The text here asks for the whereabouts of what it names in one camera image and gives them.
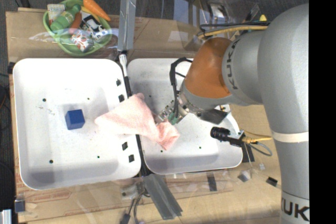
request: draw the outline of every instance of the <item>blue block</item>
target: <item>blue block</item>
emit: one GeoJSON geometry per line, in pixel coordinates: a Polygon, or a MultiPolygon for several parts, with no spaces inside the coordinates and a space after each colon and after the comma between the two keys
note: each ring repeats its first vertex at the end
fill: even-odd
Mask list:
{"type": "Polygon", "coordinates": [[[68,130],[82,128],[85,123],[82,109],[68,111],[65,115],[65,121],[67,122],[68,130]]]}

